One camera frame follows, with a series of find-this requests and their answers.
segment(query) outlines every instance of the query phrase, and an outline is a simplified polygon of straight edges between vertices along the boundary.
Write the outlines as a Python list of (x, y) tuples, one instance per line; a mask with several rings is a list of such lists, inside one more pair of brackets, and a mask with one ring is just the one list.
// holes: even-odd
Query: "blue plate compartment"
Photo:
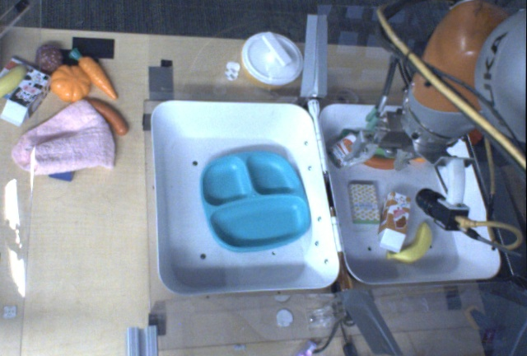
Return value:
[(273, 152), (240, 152), (210, 162), (201, 175), (201, 197), (214, 239), (231, 251), (283, 246), (310, 227), (301, 180)]

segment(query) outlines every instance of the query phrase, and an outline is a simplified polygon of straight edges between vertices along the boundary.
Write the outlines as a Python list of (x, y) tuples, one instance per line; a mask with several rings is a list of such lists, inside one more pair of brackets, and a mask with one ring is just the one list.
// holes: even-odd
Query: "pink towel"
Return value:
[(33, 148), (36, 175), (114, 166), (115, 144), (110, 127), (84, 100), (70, 104), (21, 136), (12, 149), (12, 158), (26, 171), (30, 170)]

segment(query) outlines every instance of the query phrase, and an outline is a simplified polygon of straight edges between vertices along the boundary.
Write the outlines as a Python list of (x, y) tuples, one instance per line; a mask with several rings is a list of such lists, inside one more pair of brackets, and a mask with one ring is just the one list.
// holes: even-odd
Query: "round container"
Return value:
[(261, 32), (247, 39), (241, 50), (242, 70), (260, 86), (278, 88), (297, 79), (304, 66), (302, 53), (285, 36)]

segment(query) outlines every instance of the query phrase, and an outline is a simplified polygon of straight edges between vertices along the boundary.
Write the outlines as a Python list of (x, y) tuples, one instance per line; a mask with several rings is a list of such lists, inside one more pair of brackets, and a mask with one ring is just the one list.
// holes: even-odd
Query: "toy pumpkin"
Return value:
[(90, 92), (91, 81), (78, 66), (59, 66), (51, 75), (50, 89), (66, 102), (79, 101)]

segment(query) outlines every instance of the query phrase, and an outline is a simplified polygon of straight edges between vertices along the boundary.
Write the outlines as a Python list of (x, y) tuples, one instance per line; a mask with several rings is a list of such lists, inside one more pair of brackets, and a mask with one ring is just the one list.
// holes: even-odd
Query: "yellow fruit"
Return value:
[(427, 223), (422, 222), (417, 228), (417, 233), (413, 242), (405, 247), (400, 252), (386, 253), (386, 258), (389, 260), (398, 260), (405, 262), (406, 264), (412, 264), (413, 262), (420, 260), (430, 249), (431, 245), (431, 229)]
[(6, 76), (0, 77), (0, 96), (13, 92), (26, 74), (26, 66), (19, 64), (7, 72)]

